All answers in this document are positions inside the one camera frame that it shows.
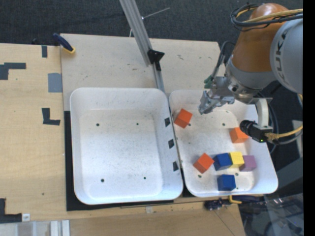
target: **black bracket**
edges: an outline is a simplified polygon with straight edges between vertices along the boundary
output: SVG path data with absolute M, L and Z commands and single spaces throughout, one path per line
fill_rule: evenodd
M 161 71 L 161 66 L 159 64 L 159 61 L 161 60 L 161 58 L 163 58 L 164 54 L 165 53 L 158 52 L 155 50 L 149 50 L 148 51 L 149 60 L 150 60 L 151 64 L 153 64 L 153 63 L 156 64 L 157 71 Z

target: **cable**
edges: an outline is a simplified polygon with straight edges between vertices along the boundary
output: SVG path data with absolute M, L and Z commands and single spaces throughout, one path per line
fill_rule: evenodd
M 300 130 L 303 129 L 303 125 L 301 125 L 300 127 L 290 131 L 290 132 L 286 132 L 286 133 L 282 133 L 282 134 L 276 134 L 276 133 L 265 133 L 265 136 L 268 137 L 269 140 L 276 140 L 282 137 L 286 137 L 286 136 L 290 136 L 290 135 L 294 135 L 295 133 L 299 132 Z
M 274 145 L 285 145 L 285 144 L 289 144 L 292 143 L 294 141 L 296 141 L 301 135 L 303 134 L 303 130 L 300 130 L 298 133 L 296 133 L 295 137 L 286 140 L 286 141 L 271 141 L 270 143 L 274 144 Z
M 230 15 L 230 20 L 231 20 L 232 24 L 235 27 L 236 26 L 252 27 L 250 29 L 240 29 L 240 28 L 236 27 L 237 29 L 239 29 L 241 31 L 248 31 L 248 30 L 252 30 L 252 29 L 260 29 L 260 28 L 257 28 L 256 26 L 264 25 L 261 28 L 265 28 L 265 27 L 269 26 L 270 24 L 282 23 L 285 21 L 303 18 L 303 9 L 295 9 L 295 10 L 286 10 L 286 11 L 276 12 L 276 13 L 261 16 L 258 18 L 250 19 L 247 21 L 237 20 L 237 18 L 240 15 L 242 15 L 243 13 L 248 12 L 250 10 L 254 10 L 261 5 L 262 4 L 257 4 L 257 3 L 246 4 L 246 5 L 243 5 L 242 7 L 238 8 L 238 9 L 233 10 L 231 15 Z
M 303 103 L 303 95 L 298 94 L 298 96 L 300 98 L 301 103 Z M 294 135 L 297 132 L 301 131 L 302 129 L 303 129 L 303 124 L 300 127 L 296 128 L 296 129 L 294 129 L 292 131 L 286 132 L 286 133 L 282 133 L 282 134 L 265 133 L 265 136 L 268 138 L 269 141 L 273 141 L 273 140 L 278 140 L 279 138 L 283 138 L 283 137 Z
M 233 42 L 231 42 L 231 41 L 225 41 L 225 42 L 222 44 L 222 46 L 221 46 L 221 51 L 220 51 L 219 58 L 218 58 L 218 62 L 217 62 L 217 65 L 216 65 L 216 67 L 214 68 L 212 74 L 211 74 L 207 79 L 204 80 L 204 83 L 205 83 L 204 88 L 205 88 L 205 89 L 210 88 L 213 79 L 217 76 L 219 67 L 220 67 L 220 65 L 222 64 L 223 59 L 224 59 L 224 55 L 223 55 L 223 54 L 224 54 L 224 52 L 225 52 L 225 47 L 226 47 L 227 44 L 235 45 L 235 43 L 233 43 Z
M 257 18 L 252 18 L 252 19 L 244 21 L 244 23 L 257 22 L 257 21 L 261 21 L 261 20 L 264 20 L 264 19 L 267 19 L 267 18 L 277 18 L 277 17 L 283 17 L 283 16 L 292 16 L 292 15 L 296 15 L 296 14 L 299 14 L 299 13 L 303 13 L 303 9 L 280 11 L 280 12 L 272 13 L 272 14 L 269 14 L 269 15 L 265 15 L 265 16 L 261 16 L 261 17 L 257 17 Z

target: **aluminum rod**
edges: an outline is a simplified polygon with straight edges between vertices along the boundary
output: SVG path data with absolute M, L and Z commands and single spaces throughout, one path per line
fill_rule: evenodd
M 149 66 L 151 65 L 151 62 L 148 56 L 148 51 L 152 50 L 152 45 L 150 43 L 147 31 L 143 24 L 143 20 L 138 10 L 138 6 L 135 0 L 119 0 L 119 1 L 124 10 L 124 13 L 128 20 L 129 26 L 132 30 L 132 33 L 134 35 L 134 38 L 136 39 L 136 42 L 138 44 L 138 47 L 140 49 L 144 62 L 146 66 Z M 164 84 L 162 80 L 162 74 L 160 71 L 156 69 L 155 64 L 153 64 L 153 70 L 154 70 L 157 88 L 165 92 Z

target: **white plastic bin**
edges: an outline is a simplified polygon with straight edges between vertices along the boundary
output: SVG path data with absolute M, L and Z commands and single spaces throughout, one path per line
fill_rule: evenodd
M 173 200 L 183 190 L 166 95 L 78 88 L 70 97 L 73 178 L 88 205 Z
M 233 144 L 229 131 L 248 119 L 258 122 L 255 105 L 239 101 L 214 108 L 213 112 L 201 115 L 198 111 L 202 90 L 176 90 L 169 101 L 173 117 L 184 108 L 191 112 L 190 126 L 181 128 L 174 125 L 180 160 L 187 189 L 197 197 L 227 195 L 254 195 L 273 193 L 278 188 L 278 178 L 266 143 L 248 138 L 244 143 Z M 238 168 L 216 171 L 212 165 L 201 174 L 194 162 L 206 153 L 210 157 L 217 154 L 240 151 L 243 155 L 254 155 L 257 168 L 252 172 L 241 172 Z M 222 174 L 235 176 L 236 188 L 219 191 L 217 178 Z

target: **black cable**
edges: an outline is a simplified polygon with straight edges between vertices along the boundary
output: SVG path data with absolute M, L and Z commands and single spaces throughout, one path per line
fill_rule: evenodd
M 239 27 L 256 27 L 256 26 L 264 25 L 261 28 L 265 28 L 265 27 L 269 26 L 270 24 L 282 23 L 282 22 L 286 22 L 286 21 L 291 21 L 291 20 L 303 18 L 303 12 L 296 12 L 296 13 L 291 13 L 291 14 L 285 15 L 285 16 L 278 16 L 278 17 L 275 17 L 274 19 L 271 19 L 271 20 L 259 21 L 259 22 L 241 22 L 241 21 L 237 20 L 238 14 L 240 12 L 246 11 L 246 10 L 250 11 L 250 10 L 255 9 L 261 5 L 262 4 L 257 4 L 257 3 L 249 4 L 248 3 L 248 4 L 243 5 L 242 7 L 238 8 L 238 9 L 233 10 L 230 14 L 231 23 L 234 26 L 239 26 Z M 251 28 L 251 29 L 246 29 L 246 30 L 242 30 L 242 31 L 248 31 L 248 30 L 252 30 L 252 29 L 261 29 L 261 28 Z
M 260 92 L 257 94 L 257 96 L 265 98 L 265 96 Z M 278 133 L 279 132 L 279 125 L 278 125 L 277 116 L 276 116 L 276 113 L 275 113 L 273 107 L 269 103 L 268 103 L 268 112 L 269 112 L 269 119 L 271 122 L 270 126 L 273 127 L 273 133 Z M 270 150 L 270 154 L 272 154 L 274 152 L 274 150 L 276 149 L 276 147 L 278 145 L 285 145 L 285 144 L 292 143 L 292 142 L 296 141 L 302 134 L 303 134 L 303 130 L 300 130 L 299 132 L 292 134 L 292 135 L 294 135 L 294 137 L 291 139 L 288 139 L 285 141 L 279 141 L 279 139 L 268 141 L 270 144 L 274 145 L 272 147 L 272 149 Z
M 270 91 L 270 94 L 274 94 L 281 86 L 281 83 L 278 81 L 278 84 Z
M 222 46 L 221 46 L 221 49 L 220 49 L 220 54 L 219 54 L 219 58 L 218 58 L 218 62 L 217 62 L 217 65 L 216 67 L 214 68 L 212 74 L 204 80 L 204 83 L 205 83 L 205 88 L 210 88 L 210 85 L 213 81 L 213 79 L 216 77 L 217 73 L 218 73 L 218 70 L 219 70 L 219 67 L 220 65 L 222 64 L 222 61 L 224 59 L 224 52 L 225 52 L 225 47 L 227 44 L 232 44 L 232 45 L 235 45 L 235 43 L 231 42 L 231 41 L 225 41 Z
M 300 102 L 301 108 L 303 108 L 303 101 L 302 101 L 301 98 L 299 98 L 299 102 Z M 292 143 L 292 142 L 296 141 L 302 135 L 303 135 L 303 130 L 301 129 L 297 133 L 289 135 L 288 137 L 294 136 L 291 139 L 283 140 L 284 137 L 281 137 L 281 138 L 279 138 L 279 139 L 281 139 L 281 141 L 279 141 L 279 139 L 274 139 L 274 140 L 268 141 L 268 142 L 271 143 L 271 144 L 275 144 L 275 145 L 285 145 L 285 144 L 289 144 L 289 143 Z

